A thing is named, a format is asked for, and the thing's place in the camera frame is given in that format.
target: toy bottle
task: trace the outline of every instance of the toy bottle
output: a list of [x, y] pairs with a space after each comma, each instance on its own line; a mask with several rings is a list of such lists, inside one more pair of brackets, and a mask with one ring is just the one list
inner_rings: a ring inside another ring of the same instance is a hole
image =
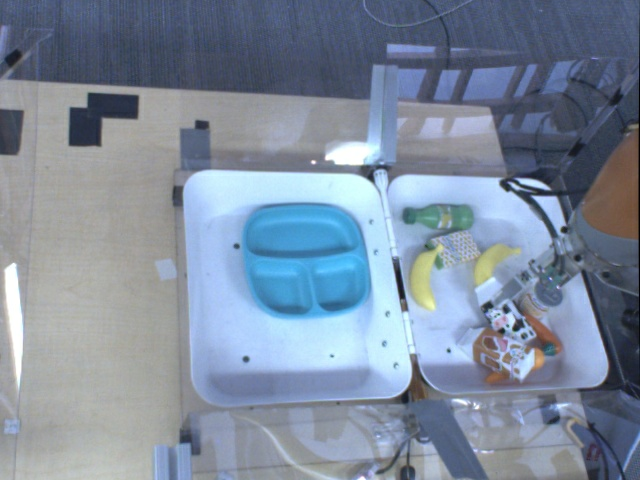
[[405, 208], [405, 224], [419, 222], [431, 229], [463, 230], [473, 225], [473, 210], [466, 204], [431, 204], [425, 208]]

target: blue divided plate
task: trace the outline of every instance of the blue divided plate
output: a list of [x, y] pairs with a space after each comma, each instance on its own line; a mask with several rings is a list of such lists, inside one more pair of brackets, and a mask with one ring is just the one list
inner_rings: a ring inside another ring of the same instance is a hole
[[360, 228], [338, 208], [261, 208], [247, 220], [242, 241], [251, 294], [268, 313], [327, 316], [355, 309], [369, 296]]

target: gray floor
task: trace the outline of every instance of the gray floor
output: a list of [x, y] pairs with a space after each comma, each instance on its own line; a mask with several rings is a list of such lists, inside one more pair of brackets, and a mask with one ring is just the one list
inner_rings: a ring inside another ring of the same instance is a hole
[[[431, 14], [370, 4], [398, 21]], [[454, 47], [633, 58], [639, 14], [640, 0], [479, 0], [444, 20]], [[54, 31], [44, 80], [350, 98], [368, 97], [388, 43], [445, 44], [438, 21], [383, 27], [361, 0], [0, 0], [0, 23]]]

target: banana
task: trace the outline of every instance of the banana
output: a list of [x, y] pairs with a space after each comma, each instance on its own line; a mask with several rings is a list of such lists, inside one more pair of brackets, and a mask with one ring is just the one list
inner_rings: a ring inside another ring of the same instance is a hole
[[473, 277], [476, 286], [480, 286], [493, 276], [493, 270], [498, 263], [504, 261], [509, 256], [520, 254], [520, 247], [509, 247], [504, 244], [495, 244], [484, 251], [476, 263]]
[[422, 252], [416, 258], [409, 275], [409, 287], [415, 301], [429, 311], [436, 309], [436, 299], [431, 291], [431, 269], [438, 254], [444, 249], [438, 244], [435, 249]]

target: white box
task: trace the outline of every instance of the white box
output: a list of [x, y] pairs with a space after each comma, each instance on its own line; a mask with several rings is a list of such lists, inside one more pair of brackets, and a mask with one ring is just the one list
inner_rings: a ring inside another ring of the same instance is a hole
[[[550, 240], [540, 221], [493, 178], [401, 176], [389, 201], [403, 266], [407, 302], [420, 367], [436, 389], [451, 395], [500, 391], [586, 388], [606, 378], [608, 362], [580, 277], [564, 289], [551, 325], [565, 350], [523, 384], [487, 385], [488, 370], [456, 348], [469, 327], [486, 325], [473, 291], [473, 265], [432, 274], [438, 308], [428, 312], [411, 299], [412, 262], [434, 231], [402, 222], [406, 206], [469, 204], [471, 228], [484, 250], [496, 242], [522, 248], [501, 265], [500, 278], [526, 266]], [[260, 310], [245, 279], [242, 231], [266, 205], [334, 205], [357, 222], [367, 249], [371, 293], [358, 309], [327, 318], [281, 319]], [[557, 227], [558, 202], [542, 200]], [[389, 238], [377, 188], [352, 174], [202, 171], [184, 189], [189, 291], [191, 375], [207, 402], [227, 407], [389, 399], [404, 392], [411, 362]]]

